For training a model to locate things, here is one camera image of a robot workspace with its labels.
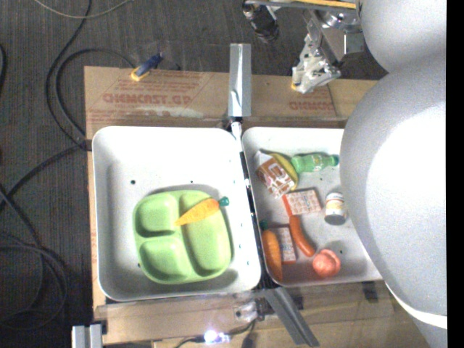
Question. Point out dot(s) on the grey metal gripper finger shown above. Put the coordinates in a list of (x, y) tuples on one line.
[(303, 76), (328, 73)]

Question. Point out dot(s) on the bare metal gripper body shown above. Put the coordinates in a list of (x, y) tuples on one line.
[(335, 36)]

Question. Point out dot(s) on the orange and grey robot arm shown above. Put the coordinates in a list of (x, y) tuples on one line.
[(398, 194)]

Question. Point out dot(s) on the white plastic tray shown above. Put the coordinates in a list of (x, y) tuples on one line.
[(311, 140), (163, 151)]

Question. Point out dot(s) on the green bottle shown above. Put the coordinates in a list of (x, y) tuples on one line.
[(311, 162)]

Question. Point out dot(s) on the yellow banana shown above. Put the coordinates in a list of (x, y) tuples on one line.
[(289, 167)]

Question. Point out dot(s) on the orange and white carton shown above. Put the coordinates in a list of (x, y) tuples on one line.
[(275, 180)]

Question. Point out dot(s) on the small white can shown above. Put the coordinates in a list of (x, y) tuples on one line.
[(335, 209)]

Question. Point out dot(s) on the brown cardboard board red print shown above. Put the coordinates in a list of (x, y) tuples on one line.
[(163, 96)]

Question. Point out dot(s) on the orange sausage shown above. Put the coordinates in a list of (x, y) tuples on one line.
[(301, 238)]

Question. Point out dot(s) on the orange carrot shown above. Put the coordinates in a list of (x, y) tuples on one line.
[(272, 252), (199, 210)]

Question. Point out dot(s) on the green divided plate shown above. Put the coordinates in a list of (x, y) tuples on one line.
[(203, 245)]

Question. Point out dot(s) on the black cylinder on white bracket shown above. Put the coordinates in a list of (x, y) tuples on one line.
[(264, 22)]

